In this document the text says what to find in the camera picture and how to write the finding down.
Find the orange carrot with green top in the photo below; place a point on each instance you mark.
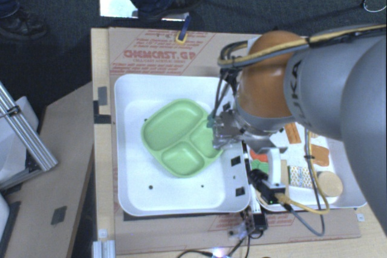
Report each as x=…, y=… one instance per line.
x=259, y=161

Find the brown cardboard board red print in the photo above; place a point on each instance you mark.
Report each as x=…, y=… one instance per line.
x=157, y=54

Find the orange wafer biscuit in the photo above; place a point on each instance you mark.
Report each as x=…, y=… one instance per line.
x=292, y=133

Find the tan round biscuit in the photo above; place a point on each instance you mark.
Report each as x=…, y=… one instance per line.
x=331, y=185

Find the yellow printed packet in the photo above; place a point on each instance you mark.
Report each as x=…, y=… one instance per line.
x=299, y=176

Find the white plastic tray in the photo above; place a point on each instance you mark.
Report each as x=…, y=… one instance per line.
x=136, y=190
x=305, y=199

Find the black cylinder on white bracket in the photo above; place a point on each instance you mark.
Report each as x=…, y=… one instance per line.
x=273, y=172

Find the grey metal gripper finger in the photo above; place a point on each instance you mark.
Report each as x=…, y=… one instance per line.
x=219, y=144

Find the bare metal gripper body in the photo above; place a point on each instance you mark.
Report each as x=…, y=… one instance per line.
x=239, y=133

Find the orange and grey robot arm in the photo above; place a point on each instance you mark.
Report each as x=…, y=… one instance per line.
x=332, y=84

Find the green divided plate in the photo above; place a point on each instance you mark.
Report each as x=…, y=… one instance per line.
x=172, y=127

